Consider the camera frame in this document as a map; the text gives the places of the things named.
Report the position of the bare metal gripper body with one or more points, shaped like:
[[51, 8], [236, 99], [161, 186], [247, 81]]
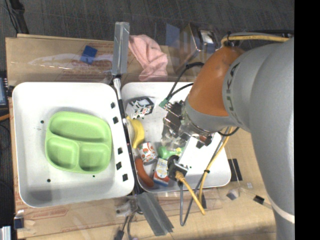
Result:
[[175, 119]]

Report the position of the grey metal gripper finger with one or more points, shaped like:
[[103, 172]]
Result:
[[167, 137], [178, 142]]

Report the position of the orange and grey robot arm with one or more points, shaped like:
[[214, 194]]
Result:
[[262, 104]]

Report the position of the green bottle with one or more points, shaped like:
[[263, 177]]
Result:
[[165, 152]]

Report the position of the white can with orange print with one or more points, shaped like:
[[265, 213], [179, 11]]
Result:
[[148, 152]]

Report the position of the yellow banana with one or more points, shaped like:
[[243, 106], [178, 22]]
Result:
[[138, 131]]

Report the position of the orange and white carton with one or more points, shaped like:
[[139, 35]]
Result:
[[161, 172]]

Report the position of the black and white carton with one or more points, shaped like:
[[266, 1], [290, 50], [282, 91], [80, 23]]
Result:
[[140, 107]]

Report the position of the orange sausage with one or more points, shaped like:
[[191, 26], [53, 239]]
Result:
[[143, 174]]

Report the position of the white plastic tray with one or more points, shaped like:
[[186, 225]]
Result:
[[215, 169], [30, 134]]

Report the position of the pink cloth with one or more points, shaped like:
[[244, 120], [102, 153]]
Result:
[[152, 56]]

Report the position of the green divided plate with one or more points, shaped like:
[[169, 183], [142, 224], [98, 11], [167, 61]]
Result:
[[77, 141]]

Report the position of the brown cardboard board red print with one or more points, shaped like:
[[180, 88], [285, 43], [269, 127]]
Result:
[[62, 59]]

